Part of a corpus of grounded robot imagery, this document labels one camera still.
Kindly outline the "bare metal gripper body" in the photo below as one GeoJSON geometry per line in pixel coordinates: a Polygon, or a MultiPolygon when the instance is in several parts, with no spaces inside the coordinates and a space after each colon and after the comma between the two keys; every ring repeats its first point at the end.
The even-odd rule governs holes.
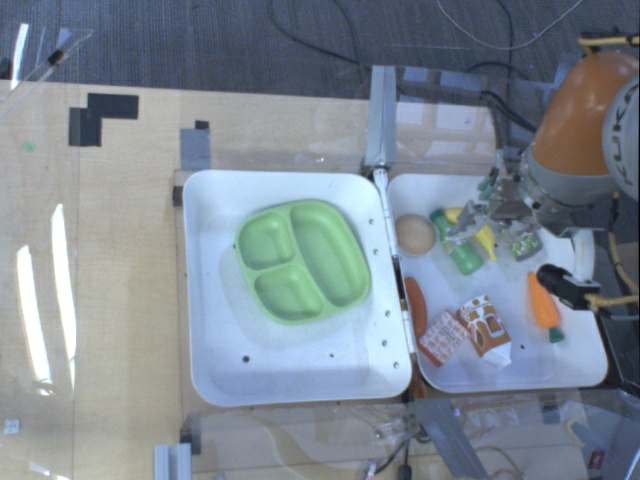
{"type": "Polygon", "coordinates": [[[556,201],[529,177],[500,178],[489,198],[487,215],[495,221],[518,221],[544,228],[554,236],[575,227],[571,208],[556,201]]]}

